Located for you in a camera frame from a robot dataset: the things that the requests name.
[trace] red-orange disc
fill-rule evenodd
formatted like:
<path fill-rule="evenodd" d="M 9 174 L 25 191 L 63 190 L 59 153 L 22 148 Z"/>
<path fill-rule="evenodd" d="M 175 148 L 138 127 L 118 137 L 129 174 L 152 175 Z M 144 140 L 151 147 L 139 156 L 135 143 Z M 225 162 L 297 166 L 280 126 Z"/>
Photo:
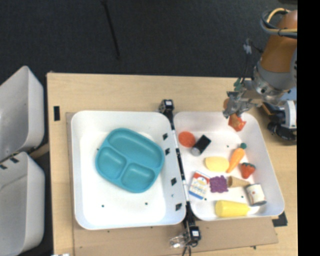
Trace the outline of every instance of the red-orange disc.
<path fill-rule="evenodd" d="M 178 140 L 180 144 L 186 148 L 192 148 L 196 144 L 195 136 L 189 131 L 180 132 Z"/>

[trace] white can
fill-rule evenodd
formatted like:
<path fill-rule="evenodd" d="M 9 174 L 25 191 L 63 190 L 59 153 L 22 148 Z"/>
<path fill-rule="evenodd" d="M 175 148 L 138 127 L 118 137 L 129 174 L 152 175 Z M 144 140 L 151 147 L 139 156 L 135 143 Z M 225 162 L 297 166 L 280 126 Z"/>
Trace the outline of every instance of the white can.
<path fill-rule="evenodd" d="M 248 185 L 245 189 L 251 206 L 262 206 L 267 203 L 264 191 L 260 184 Z"/>

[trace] tan cone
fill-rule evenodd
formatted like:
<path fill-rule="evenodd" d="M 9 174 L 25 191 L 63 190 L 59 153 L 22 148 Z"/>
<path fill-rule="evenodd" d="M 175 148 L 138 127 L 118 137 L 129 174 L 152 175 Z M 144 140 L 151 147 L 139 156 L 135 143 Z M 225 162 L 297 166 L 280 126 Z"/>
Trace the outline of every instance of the tan cone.
<path fill-rule="evenodd" d="M 249 181 L 234 177 L 234 176 L 229 176 L 227 180 L 227 186 L 228 188 L 235 188 L 235 187 L 245 187 L 250 185 Z"/>

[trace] yellow cylinder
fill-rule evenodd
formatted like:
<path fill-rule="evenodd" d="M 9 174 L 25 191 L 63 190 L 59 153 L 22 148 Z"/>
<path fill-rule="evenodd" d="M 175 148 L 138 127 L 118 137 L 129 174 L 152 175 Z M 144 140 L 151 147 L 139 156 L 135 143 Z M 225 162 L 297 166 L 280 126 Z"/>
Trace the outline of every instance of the yellow cylinder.
<path fill-rule="evenodd" d="M 219 200 L 215 204 L 215 214 L 219 217 L 246 216 L 250 207 L 246 203 Z"/>

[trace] strawberry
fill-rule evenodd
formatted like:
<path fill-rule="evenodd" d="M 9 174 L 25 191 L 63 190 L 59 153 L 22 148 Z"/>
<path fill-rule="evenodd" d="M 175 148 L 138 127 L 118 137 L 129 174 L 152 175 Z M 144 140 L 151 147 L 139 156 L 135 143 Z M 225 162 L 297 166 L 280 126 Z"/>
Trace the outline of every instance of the strawberry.
<path fill-rule="evenodd" d="M 240 166 L 242 178 L 248 179 L 249 176 L 256 170 L 256 167 L 248 162 L 243 162 Z"/>

